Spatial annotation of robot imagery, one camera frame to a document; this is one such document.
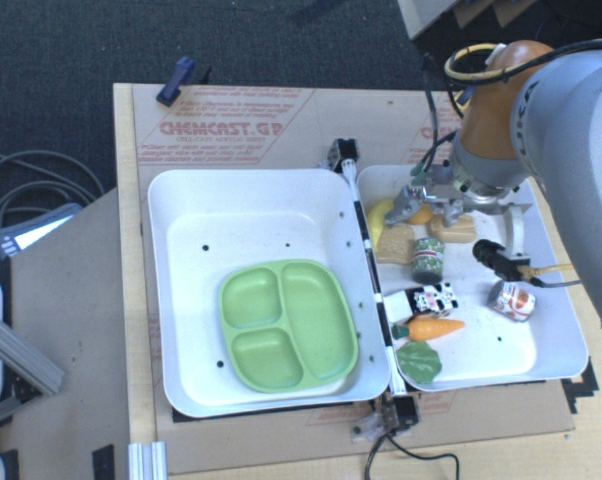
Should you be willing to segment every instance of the red and white can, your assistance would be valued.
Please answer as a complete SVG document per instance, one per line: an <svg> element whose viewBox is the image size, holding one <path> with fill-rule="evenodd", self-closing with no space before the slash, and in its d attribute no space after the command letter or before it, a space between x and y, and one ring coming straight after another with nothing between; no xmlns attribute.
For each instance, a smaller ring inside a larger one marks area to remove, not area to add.
<svg viewBox="0 0 602 480"><path fill-rule="evenodd" d="M536 298L514 283L499 281L488 298L490 308L517 322L525 322L534 311Z"/></svg>

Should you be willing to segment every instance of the green can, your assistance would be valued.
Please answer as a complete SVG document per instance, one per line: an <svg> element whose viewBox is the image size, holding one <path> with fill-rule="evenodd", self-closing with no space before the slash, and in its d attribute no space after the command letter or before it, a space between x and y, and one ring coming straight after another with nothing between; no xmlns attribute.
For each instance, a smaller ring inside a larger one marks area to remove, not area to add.
<svg viewBox="0 0 602 480"><path fill-rule="evenodd" d="M412 253L412 279L420 284L437 284L443 279L445 244L436 238L418 238Z"/></svg>

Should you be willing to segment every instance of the toy carrot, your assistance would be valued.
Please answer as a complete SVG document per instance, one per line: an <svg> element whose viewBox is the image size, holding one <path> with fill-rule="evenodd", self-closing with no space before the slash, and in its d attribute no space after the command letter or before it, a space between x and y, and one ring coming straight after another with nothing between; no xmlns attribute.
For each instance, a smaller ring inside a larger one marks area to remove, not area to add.
<svg viewBox="0 0 602 480"><path fill-rule="evenodd" d="M392 334L395 339L408 337L413 341L426 341L454 332L464 325L461 320L415 316L402 327L393 326Z"/></svg>

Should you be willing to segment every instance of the gray surface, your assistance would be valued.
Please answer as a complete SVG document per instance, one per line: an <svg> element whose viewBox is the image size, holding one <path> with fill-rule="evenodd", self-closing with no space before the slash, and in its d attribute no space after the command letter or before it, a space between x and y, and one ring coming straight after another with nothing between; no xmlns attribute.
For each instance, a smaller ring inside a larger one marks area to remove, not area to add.
<svg viewBox="0 0 602 480"><path fill-rule="evenodd" d="M14 329L65 371L61 393L0 427L20 480L94 480L92 452L114 445L127 475L128 411L118 201L111 191L13 258Z"/></svg>

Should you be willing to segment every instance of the white tray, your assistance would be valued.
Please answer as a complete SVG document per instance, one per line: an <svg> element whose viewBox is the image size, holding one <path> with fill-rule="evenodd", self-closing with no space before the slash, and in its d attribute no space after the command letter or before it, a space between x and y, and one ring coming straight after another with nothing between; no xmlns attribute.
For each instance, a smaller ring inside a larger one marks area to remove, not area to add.
<svg viewBox="0 0 602 480"><path fill-rule="evenodd" d="M378 201L394 198L412 179L411 166L371 166L358 178L364 210ZM531 203L524 214L525 251L532 266L556 264L543 221L527 183L504 202ZM505 244L502 217L472 212L478 238ZM415 237L426 236L425 226L415 226ZM443 368L430 384L419 384L403 374L414 387L423 391L443 391L493 384L532 382L571 378L587 365L588 351L565 288L525 289L536 296L536 309L527 322L519 323L486 306L488 293L499 279L472 255L473 243L446 244L443 280L450 282L459 302L450 318L463 320L465 327L432 340L430 345L440 356ZM378 265L384 294L419 286L411 280L410 267ZM544 274L548 282L560 282L558 273Z"/></svg>
<svg viewBox="0 0 602 480"><path fill-rule="evenodd" d="M173 170L148 190L163 380L172 406L195 418L370 400L389 382L351 192L325 169ZM222 280L243 267L291 258L336 276L359 336L352 372L290 393L248 388L233 371L217 308Z"/></svg>

